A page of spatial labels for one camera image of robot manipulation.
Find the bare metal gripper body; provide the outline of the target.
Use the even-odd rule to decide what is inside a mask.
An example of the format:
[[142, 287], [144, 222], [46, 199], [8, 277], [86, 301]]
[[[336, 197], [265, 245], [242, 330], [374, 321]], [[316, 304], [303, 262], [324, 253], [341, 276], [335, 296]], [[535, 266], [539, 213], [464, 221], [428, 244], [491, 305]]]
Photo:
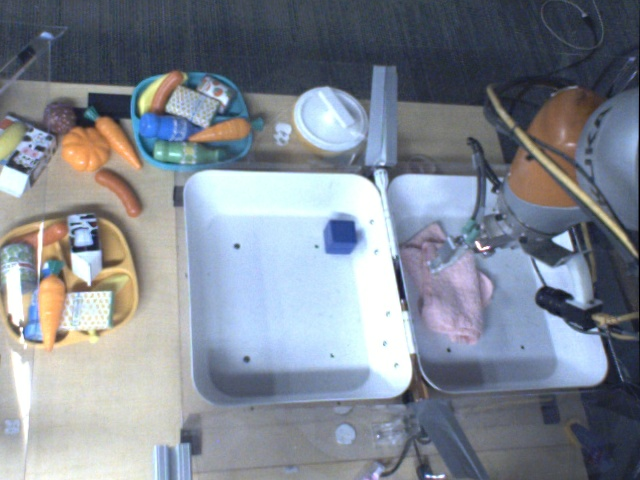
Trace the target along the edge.
[[456, 245], [474, 254], [491, 256], [498, 250], [518, 248], [519, 241], [503, 215], [493, 213], [470, 218], [456, 237]]

